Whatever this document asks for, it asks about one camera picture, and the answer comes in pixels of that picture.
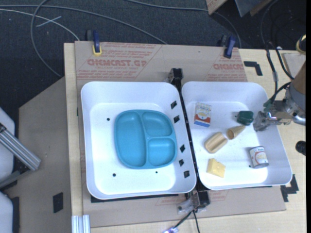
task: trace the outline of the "toy can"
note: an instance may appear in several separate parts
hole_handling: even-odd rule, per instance
[[[266,151],[263,146],[254,147],[249,153],[252,159],[253,168],[262,168],[269,165]]]

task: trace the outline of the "small juice box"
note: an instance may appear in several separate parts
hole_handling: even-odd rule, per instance
[[[210,126],[211,106],[197,102],[195,104],[194,124],[204,127]]]

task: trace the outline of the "blue plate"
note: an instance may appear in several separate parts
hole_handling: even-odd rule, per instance
[[[159,111],[129,110],[120,113],[114,125],[118,158],[136,169],[159,168],[177,156],[177,142],[170,119]]]

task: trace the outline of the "wire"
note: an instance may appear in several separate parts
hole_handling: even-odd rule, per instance
[[[40,7],[42,7],[46,2],[48,2],[49,0],[43,0],[36,8],[36,11],[34,13],[34,15],[37,14],[37,12],[39,11]],[[200,9],[200,8],[185,8],[185,7],[169,7],[169,6],[162,6],[162,5],[155,5],[155,4],[150,4],[150,3],[145,3],[145,2],[140,2],[140,1],[136,1],[136,0],[123,0],[123,1],[127,1],[127,2],[132,2],[132,3],[136,3],[136,4],[139,4],[139,5],[144,5],[144,6],[148,6],[148,7],[154,7],[154,8],[161,8],[161,9],[170,9],[170,10],[185,10],[185,11],[203,11],[203,12],[208,12],[207,9]],[[220,16],[221,18],[223,18],[224,20],[226,20],[230,26],[233,28],[235,34],[237,35],[237,38],[239,40],[239,45],[240,45],[240,48],[242,47],[241,46],[241,38],[238,34],[238,31],[236,30],[236,28],[234,27],[234,25],[223,15],[219,14],[219,13],[214,13],[218,16]]]
[[[126,26],[129,26],[131,28],[134,28],[136,30],[139,30],[140,32],[142,33],[145,33],[147,35],[149,35],[150,37],[160,41],[161,43],[163,44],[167,44],[166,42],[164,42],[163,40],[159,39],[158,37],[136,27],[136,26],[133,26],[131,24],[128,24],[126,22],[123,22],[123,21],[120,21],[120,20],[117,20],[117,19],[114,19],[112,17],[107,17],[107,16],[104,16],[104,15],[101,15],[101,14],[97,14],[97,13],[93,13],[93,12],[90,12],[90,11],[85,11],[85,10],[80,10],[80,9],[74,9],[74,8],[68,8],[68,7],[62,7],[62,6],[45,6],[44,4],[46,2],[48,2],[50,0],[43,0],[39,5],[0,5],[0,7],[36,7],[36,10],[33,14],[33,18],[31,20],[31,25],[30,25],[30,35],[31,35],[31,41],[32,41],[32,45],[33,45],[33,48],[37,54],[37,56],[40,58],[40,60],[43,62],[43,64],[48,68],[50,69],[55,75],[57,75],[58,77],[61,77],[60,74],[58,74],[57,72],[55,72],[45,61],[44,59],[42,58],[42,56],[40,55],[36,45],[35,45],[35,40],[34,40],[34,33],[33,33],[33,27],[34,27],[34,20],[35,20],[35,17],[36,17],[36,14],[38,13],[38,11],[40,10],[41,7],[49,7],[49,8],[59,8],[59,9],[67,9],[67,10],[72,10],[72,11],[78,11],[78,12],[82,12],[82,13],[87,13],[87,14],[90,14],[90,15],[94,15],[94,16],[99,16],[99,17],[103,17],[103,18],[107,18],[107,19],[110,19],[110,20],[113,20],[113,21],[116,21],[116,22],[119,22],[121,24],[124,24]],[[128,2],[132,2],[132,3],[136,3],[136,4],[140,4],[140,5],[145,5],[145,6],[149,6],[149,7],[155,7],[155,8],[163,8],[163,9],[173,9],[173,10],[187,10],[187,11],[204,11],[204,12],[208,12],[208,10],[206,9],[200,9],[200,8],[183,8],[183,7],[168,7],[168,6],[161,6],[161,5],[154,5],[154,4],[149,4],[149,3],[144,3],[144,2],[140,2],[140,1],[136,1],[136,0],[123,0],[123,1],[128,1]],[[239,40],[239,46],[240,48],[242,47],[241,45],[241,38],[237,32],[237,30],[235,29],[234,25],[226,18],[224,17],[223,15],[221,14],[218,14],[218,13],[215,13],[216,15],[220,16],[221,18],[225,19],[229,24],[230,26],[233,28],[233,30],[235,31],[235,34],[237,35],[237,38]]]
[[[235,34],[237,35],[238,42],[239,42],[239,48],[241,49],[241,48],[242,48],[241,38],[240,38],[240,35],[239,35],[238,31],[237,31],[236,28],[234,27],[234,25],[233,25],[225,16],[223,16],[223,15],[217,13],[217,12],[214,12],[214,14],[216,14],[216,15],[222,17],[223,19],[225,19],[225,20],[230,24],[230,26],[233,28]]]
[[[173,228],[177,228],[179,225],[181,225],[190,215],[192,211],[190,211],[183,219],[181,219]]]
[[[291,82],[288,82],[288,83],[282,85],[282,86],[272,95],[272,97],[270,98],[271,103],[274,102],[274,100],[276,99],[277,94],[278,94],[281,90],[283,90],[283,89],[285,89],[286,87],[288,87],[290,84],[291,84]]]
[[[269,51],[269,48],[268,48],[268,44],[266,44],[266,52],[267,52],[267,59],[268,59],[268,62],[269,62],[269,65],[271,67],[271,70],[272,70],[272,74],[273,74],[273,79],[274,79],[274,82],[275,82],[275,93],[277,91],[277,73],[276,73],[276,69],[273,65],[273,62],[271,60],[271,57],[270,57],[270,51]]]
[[[276,27],[277,27],[277,29],[278,29],[278,31],[276,32],[275,37],[274,37],[274,38],[275,38],[275,43],[276,43],[276,45],[278,45],[278,40],[277,40],[277,38],[278,38],[278,34],[279,34],[279,33],[283,33],[283,35],[284,35],[285,37],[287,37],[293,44],[296,43],[287,33],[284,32],[283,28],[285,28],[286,26],[292,24],[293,22],[295,22],[295,21],[297,21],[297,20],[299,20],[299,18],[298,18],[298,17],[295,17],[295,18],[289,20],[288,22],[284,23],[284,24],[281,25],[281,26],[277,26],[277,25],[276,25]]]
[[[198,233],[200,233],[199,223],[198,223],[198,219],[196,218],[195,211],[193,210],[192,212],[193,212],[194,219],[195,219],[196,229],[198,230]]]
[[[261,18],[261,21],[260,21],[260,35],[261,35],[261,40],[262,40],[262,43],[263,43],[264,46],[265,46],[265,44],[266,44],[266,41],[264,40],[263,31],[262,31],[263,21],[264,21],[265,16],[267,15],[268,11],[270,10],[270,8],[271,8],[274,4],[276,4],[278,1],[280,1],[280,0],[274,0],[274,1],[268,6],[268,8],[267,8],[267,9],[265,10],[265,12],[263,13],[262,18]]]
[[[279,50],[276,48],[276,53],[277,53],[277,56],[278,56],[278,59],[281,63],[281,67],[283,69],[283,71],[285,72],[285,74],[287,75],[287,77],[289,77],[291,80],[294,79],[294,77],[286,70],[285,66],[284,66],[284,63],[283,63],[283,60],[282,60],[282,57],[281,57],[281,54],[279,52]]]
[[[33,14],[31,13],[26,13],[26,12],[23,12],[23,11],[19,11],[19,10],[8,10],[8,9],[0,9],[1,11],[8,11],[8,12],[16,12],[16,13],[20,13],[20,14],[24,14],[24,15],[28,15],[28,16],[33,16]],[[52,22],[52,23],[55,23],[56,25],[62,27],[63,29],[67,30],[69,33],[71,33],[78,41],[80,40],[79,37],[74,33],[72,32],[70,29],[66,28],[64,25],[56,22],[56,21],[53,21],[53,20],[50,20],[50,19],[47,19],[45,17],[41,17],[41,16],[36,16],[37,18],[41,18],[41,19],[44,19],[48,22]]]
[[[272,13],[271,13],[272,10],[269,11],[269,17],[270,17],[270,20],[271,20],[271,28],[270,28],[270,40],[277,46],[277,43],[276,43],[276,35],[277,33],[274,33],[274,27],[277,27],[279,30],[281,30],[281,28],[276,24],[276,22],[278,21],[278,19],[281,17],[281,16],[285,16],[285,15],[292,15],[291,13],[281,13],[279,15],[277,15],[276,18],[272,18]]]
[[[197,219],[197,217],[196,217],[196,214],[195,214],[195,211],[194,211],[194,210],[190,211],[190,212],[189,212],[183,219],[181,219],[173,228],[177,228],[179,225],[181,225],[181,224],[191,215],[191,213],[193,213],[193,215],[194,215],[196,228],[197,228],[197,230],[198,230],[198,233],[200,233],[198,219]]]

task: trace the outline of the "cheese wedge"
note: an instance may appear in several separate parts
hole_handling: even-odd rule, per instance
[[[223,178],[225,176],[225,165],[215,159],[208,160],[207,172]]]

